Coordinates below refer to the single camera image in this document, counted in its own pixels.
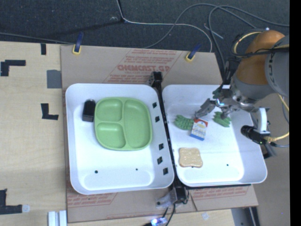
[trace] white surface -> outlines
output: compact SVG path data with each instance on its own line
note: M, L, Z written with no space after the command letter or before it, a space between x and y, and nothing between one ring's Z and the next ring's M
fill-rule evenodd
M102 147L94 123L82 120L84 102L106 97L130 97L144 102L152 120L151 144L138 151L114 151ZM147 85L73 84L66 91L70 177L81 194L125 192L168 187L174 171L156 91Z
M244 125L252 125L250 114L244 111L232 113L229 128L213 121L215 108L203 117L209 121L204 141L190 137L188 130L174 125L176 116L193 118L194 112L219 85L169 85L163 89L171 144L177 175L187 186L221 186L260 183L267 176L267 169L260 146L240 133ZM203 166L184 168L178 163L181 147L200 150Z

